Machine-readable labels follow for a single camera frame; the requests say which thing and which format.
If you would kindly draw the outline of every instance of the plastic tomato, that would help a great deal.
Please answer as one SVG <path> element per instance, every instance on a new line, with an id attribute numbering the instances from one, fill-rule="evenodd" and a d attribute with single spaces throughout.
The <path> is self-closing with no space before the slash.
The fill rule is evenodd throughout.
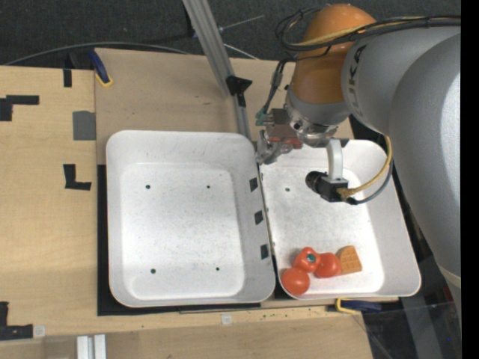
<path id="1" fill-rule="evenodd" d="M 304 294 L 309 289 L 309 275 L 306 271 L 292 267 L 281 276 L 281 284 L 292 295 Z"/>
<path id="2" fill-rule="evenodd" d="M 334 277 L 340 275 L 341 261 L 333 253 L 320 254 L 320 264 L 317 266 L 314 272 L 316 276 L 321 278 Z"/>
<path id="3" fill-rule="evenodd" d="M 306 272 L 314 272 L 320 263 L 320 255 L 313 248 L 303 248 L 295 258 L 293 267 Z"/>

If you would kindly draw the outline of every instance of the blue clamp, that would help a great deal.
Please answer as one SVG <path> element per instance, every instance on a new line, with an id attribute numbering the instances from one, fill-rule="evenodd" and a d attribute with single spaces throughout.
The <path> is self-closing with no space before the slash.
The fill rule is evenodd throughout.
<path id="1" fill-rule="evenodd" d="M 358 311 L 378 313 L 382 310 L 380 303 L 369 301 L 357 301 L 353 299 L 338 298 L 335 302 L 336 310 L 340 313 L 354 314 Z"/>
<path id="2" fill-rule="evenodd" d="M 105 65 L 101 61 L 99 55 L 93 50 L 88 51 L 88 57 L 95 68 L 95 78 L 104 88 L 110 88 L 113 84 L 113 79 L 106 72 Z"/>

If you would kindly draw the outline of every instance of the yellow cable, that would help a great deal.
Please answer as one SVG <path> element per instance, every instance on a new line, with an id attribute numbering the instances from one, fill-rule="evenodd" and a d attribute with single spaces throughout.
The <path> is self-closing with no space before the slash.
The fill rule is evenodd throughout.
<path id="1" fill-rule="evenodd" d="M 343 307 L 341 305 L 341 301 L 347 301 L 347 298 L 338 298 L 336 299 L 336 302 L 335 302 L 335 306 L 336 306 L 336 310 L 339 311 L 340 313 L 345 313 L 345 314 L 357 314 L 359 313 L 358 311 L 355 311 L 353 309 L 350 309 L 350 308 L 346 308 L 346 307 Z"/>
<path id="2" fill-rule="evenodd" d="M 384 26 L 388 26 L 388 25 L 397 25 L 397 24 L 401 24 L 403 22 L 406 22 L 407 19 L 417 19 L 417 18 L 418 17 L 413 17 L 413 16 L 411 16 L 411 17 L 401 17 L 401 18 L 398 18 L 398 21 L 396 21 L 396 22 L 387 22 L 385 24 L 374 26 L 374 28 L 384 27 Z M 325 43 L 326 41 L 334 40 L 336 37 L 341 37 L 341 36 L 344 36 L 345 34 L 353 33 L 355 31 L 357 31 L 358 29 L 361 29 L 362 27 L 364 27 L 364 25 L 358 25 L 356 27 L 342 29 L 342 30 L 337 31 L 337 32 L 333 32 L 333 33 L 330 33 L 330 34 L 325 34 L 323 36 L 316 37 L 316 38 L 308 40 L 308 41 L 303 41 L 302 43 L 295 43 L 293 45 L 294 46 L 307 46 L 307 45 Z"/>
<path id="3" fill-rule="evenodd" d="M 384 163 L 384 166 L 382 166 L 381 171 L 370 181 L 366 182 L 364 185 L 358 186 L 357 188 L 338 188 L 336 191 L 339 193 L 341 198 L 348 198 L 352 196 L 353 194 L 356 194 L 359 191 L 365 190 L 366 188 L 369 188 L 371 185 L 373 185 L 377 180 L 388 170 L 388 166 L 391 163 L 392 159 L 392 147 L 391 147 L 391 140 L 387 135 L 384 136 L 385 141 L 386 141 L 386 146 L 388 147 L 388 155 L 386 157 L 386 161 Z"/>

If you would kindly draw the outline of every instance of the black bracket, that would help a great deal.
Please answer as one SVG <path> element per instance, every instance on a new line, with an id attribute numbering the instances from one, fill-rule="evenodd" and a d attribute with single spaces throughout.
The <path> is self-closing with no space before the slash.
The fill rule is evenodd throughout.
<path id="1" fill-rule="evenodd" d="M 312 171 L 306 176 L 306 185 L 328 202 L 341 202 L 343 199 L 337 190 L 347 188 L 348 182 L 345 179 L 337 182 L 328 181 L 326 178 L 327 173 Z"/>
<path id="2" fill-rule="evenodd" d="M 240 77 L 236 76 L 228 76 L 226 78 L 226 85 L 228 86 L 228 89 L 230 90 L 231 96 L 237 96 L 238 97 L 238 105 L 242 106 L 243 108 L 246 107 L 246 101 L 245 101 L 245 90 L 249 88 L 249 85 L 251 85 L 253 81 L 247 80 L 247 79 L 241 79 Z"/>
<path id="3" fill-rule="evenodd" d="M 33 325 L 7 326 L 8 302 L 0 302 L 0 340 L 33 338 Z"/>

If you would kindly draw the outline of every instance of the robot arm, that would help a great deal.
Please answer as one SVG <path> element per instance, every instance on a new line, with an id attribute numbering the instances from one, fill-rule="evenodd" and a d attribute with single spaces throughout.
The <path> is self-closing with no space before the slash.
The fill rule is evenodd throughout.
<path id="1" fill-rule="evenodd" d="M 264 123 L 257 159 L 324 147 L 350 114 L 390 138 L 404 193 L 461 316 L 460 18 L 404 19 L 397 31 L 395 22 L 379 25 L 347 4 L 320 10 L 304 41 L 290 44 L 296 69 L 284 108 Z M 325 178 L 308 177 L 313 190 Z"/>

